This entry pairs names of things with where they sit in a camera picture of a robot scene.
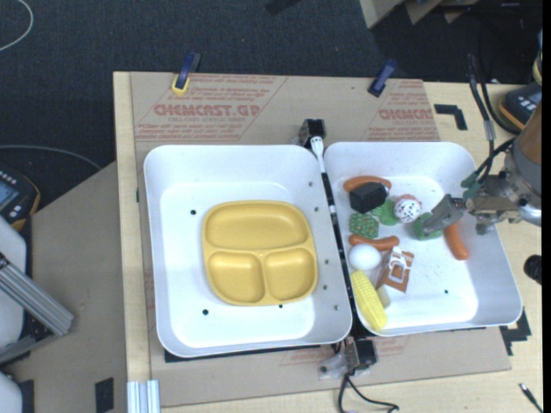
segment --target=orange sausage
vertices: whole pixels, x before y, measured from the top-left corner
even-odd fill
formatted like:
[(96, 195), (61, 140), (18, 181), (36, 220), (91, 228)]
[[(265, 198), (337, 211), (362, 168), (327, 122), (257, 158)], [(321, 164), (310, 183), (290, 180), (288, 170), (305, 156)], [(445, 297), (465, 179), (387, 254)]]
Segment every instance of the orange sausage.
[(371, 246), (374, 246), (379, 251), (387, 251), (391, 250), (394, 246), (399, 245), (399, 238), (397, 238), (396, 236), (390, 236), (384, 238), (376, 238), (372, 240), (370, 238), (358, 236), (357, 234), (352, 234), (350, 237), (348, 237), (348, 242), (352, 246), (360, 243), (367, 243)]
[(459, 235), (459, 226), (457, 222), (444, 228), (444, 237), (448, 246), (451, 249), (452, 254), (457, 260), (467, 260), (469, 257), (469, 252), (461, 236)]
[(387, 179), (383, 179), (382, 177), (377, 176), (357, 176), (352, 177), (348, 181), (346, 181), (343, 185), (344, 191), (352, 191), (356, 188), (360, 188), (362, 185), (365, 185), (366, 183), (370, 182), (377, 182), (382, 183), (385, 187), (390, 189), (392, 187), (392, 184)]

